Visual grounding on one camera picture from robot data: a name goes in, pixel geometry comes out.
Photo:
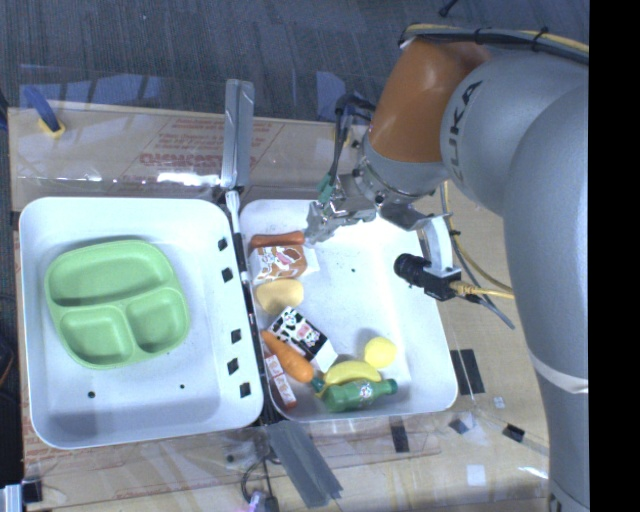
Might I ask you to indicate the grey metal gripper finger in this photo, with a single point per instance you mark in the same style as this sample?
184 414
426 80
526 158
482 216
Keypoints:
315 231
336 228

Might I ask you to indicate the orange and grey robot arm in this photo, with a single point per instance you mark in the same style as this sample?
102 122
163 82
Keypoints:
520 150

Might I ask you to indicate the black and white cow carton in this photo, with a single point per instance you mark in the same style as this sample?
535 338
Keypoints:
297 332

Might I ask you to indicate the yellow lemon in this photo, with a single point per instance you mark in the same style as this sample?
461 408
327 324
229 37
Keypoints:
380 352

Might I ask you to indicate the small red and white carton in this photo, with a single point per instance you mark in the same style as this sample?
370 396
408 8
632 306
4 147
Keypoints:
281 387

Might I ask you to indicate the white packet with orange print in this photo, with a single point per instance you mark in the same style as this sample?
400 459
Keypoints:
277 264

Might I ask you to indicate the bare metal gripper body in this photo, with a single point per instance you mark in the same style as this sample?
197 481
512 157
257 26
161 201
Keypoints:
352 205

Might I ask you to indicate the yellow banana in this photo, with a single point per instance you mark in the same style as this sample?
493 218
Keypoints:
350 372

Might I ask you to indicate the orange carrot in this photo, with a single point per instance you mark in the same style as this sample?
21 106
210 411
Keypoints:
292 362

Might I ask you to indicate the green plastic bottle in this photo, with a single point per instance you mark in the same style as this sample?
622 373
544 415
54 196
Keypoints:
357 395

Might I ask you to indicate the brown cardboard board red print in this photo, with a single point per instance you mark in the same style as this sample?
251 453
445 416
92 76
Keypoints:
150 145

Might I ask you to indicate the green divided plate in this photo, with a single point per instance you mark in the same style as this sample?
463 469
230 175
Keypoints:
100 280

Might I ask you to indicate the beige potato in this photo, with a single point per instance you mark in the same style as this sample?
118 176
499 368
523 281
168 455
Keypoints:
279 296

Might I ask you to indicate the white plastic tray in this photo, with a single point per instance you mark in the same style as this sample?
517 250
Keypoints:
380 305
200 400

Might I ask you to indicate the brown sausage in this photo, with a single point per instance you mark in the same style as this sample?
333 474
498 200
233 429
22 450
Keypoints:
277 239

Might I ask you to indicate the black cylinder on white bracket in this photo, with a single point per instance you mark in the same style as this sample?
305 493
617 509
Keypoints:
425 275

